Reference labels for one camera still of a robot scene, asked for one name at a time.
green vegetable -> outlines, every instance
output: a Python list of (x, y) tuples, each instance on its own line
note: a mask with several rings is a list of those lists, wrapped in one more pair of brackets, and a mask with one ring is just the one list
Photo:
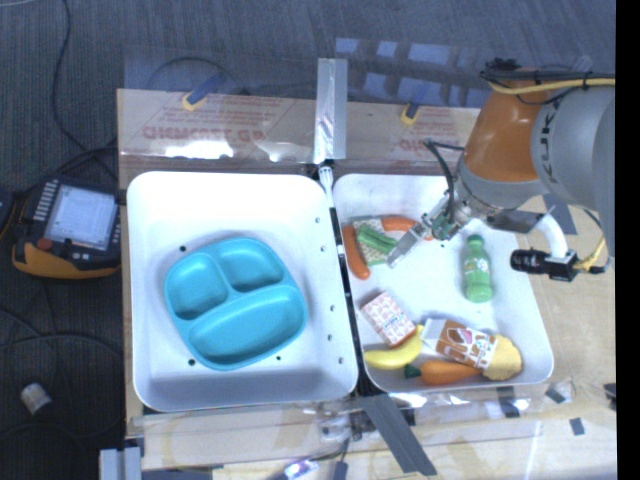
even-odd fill
[(383, 254), (390, 254), (398, 243), (394, 238), (383, 233), (378, 233), (369, 226), (360, 226), (358, 234), (356, 235), (356, 241), (368, 245), (369, 247), (373, 247)]

food package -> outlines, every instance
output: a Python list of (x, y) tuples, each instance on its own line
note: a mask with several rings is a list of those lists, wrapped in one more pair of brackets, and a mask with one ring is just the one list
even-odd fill
[(489, 335), (453, 320), (428, 318), (421, 339), (439, 354), (479, 368), (491, 380), (507, 380), (522, 371), (522, 357), (501, 334)]
[(362, 306), (360, 311), (390, 347), (397, 347), (416, 331), (416, 326), (387, 292)]

carrot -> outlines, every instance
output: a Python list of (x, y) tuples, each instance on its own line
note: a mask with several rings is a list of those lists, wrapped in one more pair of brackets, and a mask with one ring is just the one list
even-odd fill
[(356, 245), (356, 228), (351, 225), (342, 228), (342, 238), (344, 240), (344, 250), (347, 254), (347, 265), (358, 279), (369, 279), (371, 271), (360, 256)]
[[(404, 231), (406, 233), (416, 224), (416, 221), (413, 219), (395, 215), (390, 217), (382, 217), (380, 220), (385, 231)], [(433, 240), (433, 237), (431, 235), (427, 235), (424, 237), (424, 239)]]
[(467, 377), (480, 375), (482, 370), (462, 363), (433, 359), (420, 366), (420, 378), (429, 386), (452, 384)]

plastic bottle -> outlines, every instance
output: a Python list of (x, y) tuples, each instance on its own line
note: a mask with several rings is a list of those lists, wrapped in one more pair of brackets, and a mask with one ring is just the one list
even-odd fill
[(465, 294), (471, 302), (487, 302), (493, 297), (489, 256), (484, 250), (480, 235), (467, 238), (467, 255), (464, 259)]

black connector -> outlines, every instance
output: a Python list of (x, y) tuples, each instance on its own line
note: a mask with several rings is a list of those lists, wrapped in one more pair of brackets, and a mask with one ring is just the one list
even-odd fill
[(569, 251), (564, 258), (552, 258), (549, 253), (530, 249), (515, 250), (511, 253), (511, 268), (527, 274), (548, 274), (556, 281), (573, 281), (578, 271), (574, 268), (578, 261), (575, 251)]

